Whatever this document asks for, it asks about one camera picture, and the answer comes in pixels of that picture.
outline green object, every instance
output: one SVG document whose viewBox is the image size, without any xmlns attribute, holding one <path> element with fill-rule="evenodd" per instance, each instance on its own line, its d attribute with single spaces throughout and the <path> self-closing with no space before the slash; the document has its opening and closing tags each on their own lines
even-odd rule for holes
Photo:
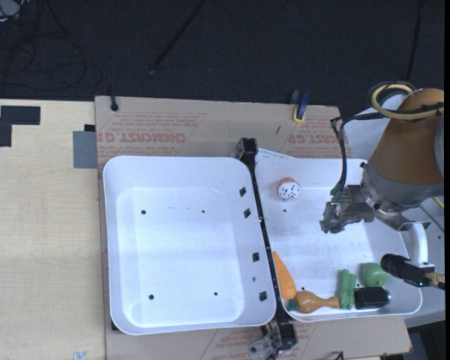
<svg viewBox="0 0 450 360">
<path fill-rule="evenodd" d="M 340 308 L 351 309 L 355 302 L 353 290 L 355 289 L 356 275 L 351 274 L 348 269 L 342 269 L 340 273 L 340 291 L 338 298 L 340 299 Z"/>
<path fill-rule="evenodd" d="M 389 278 L 389 274 L 376 262 L 365 263 L 363 265 L 362 276 L 363 284 L 366 287 L 381 287 Z"/>
<path fill-rule="evenodd" d="M 294 298 L 290 299 L 288 301 L 288 311 L 297 311 L 299 309 L 299 306 L 297 305 L 297 302 L 295 301 Z"/>
</svg>

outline blue clip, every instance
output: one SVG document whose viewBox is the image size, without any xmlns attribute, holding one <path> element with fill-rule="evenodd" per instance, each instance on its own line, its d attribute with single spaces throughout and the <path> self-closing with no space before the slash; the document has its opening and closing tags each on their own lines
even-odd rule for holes
<svg viewBox="0 0 450 360">
<path fill-rule="evenodd" d="M 303 91 L 300 97 L 300 104 L 293 111 L 293 121 L 295 123 L 301 124 L 305 121 L 305 108 L 308 104 L 308 92 Z"/>
</svg>

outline orange carrot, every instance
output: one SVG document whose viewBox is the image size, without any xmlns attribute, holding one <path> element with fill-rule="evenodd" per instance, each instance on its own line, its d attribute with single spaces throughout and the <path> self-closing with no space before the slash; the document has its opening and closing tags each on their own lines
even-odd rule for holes
<svg viewBox="0 0 450 360">
<path fill-rule="evenodd" d="M 278 286 L 280 287 L 280 294 L 284 299 L 291 300 L 297 294 L 297 288 L 295 281 L 292 279 L 292 275 L 285 266 L 278 253 L 273 251 L 273 260 L 275 263 L 275 271 L 277 272 Z"/>
</svg>

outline white tray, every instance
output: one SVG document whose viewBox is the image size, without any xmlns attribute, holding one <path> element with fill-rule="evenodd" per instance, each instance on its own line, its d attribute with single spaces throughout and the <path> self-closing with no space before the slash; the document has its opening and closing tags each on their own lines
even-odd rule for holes
<svg viewBox="0 0 450 360">
<path fill-rule="evenodd" d="M 360 183 L 362 162 L 347 161 L 347 184 Z M 408 257 L 402 235 L 379 220 L 347 224 L 344 231 L 335 234 L 321 230 L 320 220 L 341 169 L 341 159 L 305 158 L 266 158 L 255 169 L 271 249 L 286 264 L 298 290 L 303 288 L 324 299 L 338 295 L 341 269 L 357 275 L 357 285 L 362 287 L 362 264 L 380 263 L 387 253 Z M 297 200 L 284 202 L 278 196 L 278 182 L 284 177 L 292 177 L 300 184 Z M 421 290 L 397 277 L 390 275 L 383 288 L 390 295 L 385 307 L 361 310 L 321 307 L 313 313 L 290 311 L 289 315 L 310 322 L 413 314 L 422 305 Z"/>
<path fill-rule="evenodd" d="M 129 335 L 260 326 L 276 299 L 248 168 L 119 156 L 103 169 L 112 320 Z"/>
</svg>

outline table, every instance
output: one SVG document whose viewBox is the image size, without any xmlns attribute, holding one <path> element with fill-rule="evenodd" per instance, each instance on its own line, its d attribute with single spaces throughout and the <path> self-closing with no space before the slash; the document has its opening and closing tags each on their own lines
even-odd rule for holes
<svg viewBox="0 0 450 360">
<path fill-rule="evenodd" d="M 0 100 L 0 113 L 1 106 L 40 107 L 40 124 L 13 125 L 12 146 L 0 148 L 0 359 L 72 359 L 80 351 L 85 351 L 87 360 L 176 359 L 178 353 L 181 359 L 219 359 L 221 355 L 210 344 L 230 332 L 190 331 L 137 338 L 108 325 L 98 171 L 74 167 L 73 135 L 84 131 L 86 125 L 97 124 L 97 119 L 101 122 L 109 99 Z M 149 113 L 151 108 L 155 113 L 177 108 L 183 112 L 191 107 L 208 111 L 194 123 L 204 125 L 209 120 L 208 127 L 217 130 L 213 138 L 202 142 L 205 154 L 223 154 L 243 129 L 251 130 L 248 136 L 258 132 L 259 137 L 289 132 L 285 140 L 295 141 L 289 147 L 302 152 L 305 144 L 297 141 L 309 136 L 290 124 L 288 114 L 291 116 L 293 108 L 283 104 L 123 97 L 117 97 L 117 102 L 121 108 L 128 103 L 143 106 L 140 111 Z M 227 125 L 224 131 L 217 126 L 213 111 L 218 111 Z M 336 114 L 336 108 L 322 106 L 310 106 L 307 113 L 310 123 L 317 126 L 319 118 Z M 269 121 L 277 125 L 272 132 L 263 127 Z M 178 124 L 190 131 L 190 138 L 200 133 L 200 127 L 188 126 L 190 121 Z M 215 148 L 214 140 L 223 136 L 225 141 Z M 262 146 L 274 150 L 276 143 L 278 138 L 271 136 Z M 331 145 L 322 147 L 333 149 Z M 181 152 L 194 154 L 197 145 L 182 147 Z M 327 154 L 330 148 L 315 151 Z M 103 153 L 99 154 L 99 167 L 101 157 Z M 300 353 L 294 352 L 293 359 L 321 359 L 336 350 L 343 350 L 350 359 L 412 349 L 402 316 L 321 322 L 301 329 L 308 329 L 302 334 L 310 340 Z M 140 352 L 144 346 L 146 352 Z"/>
</svg>

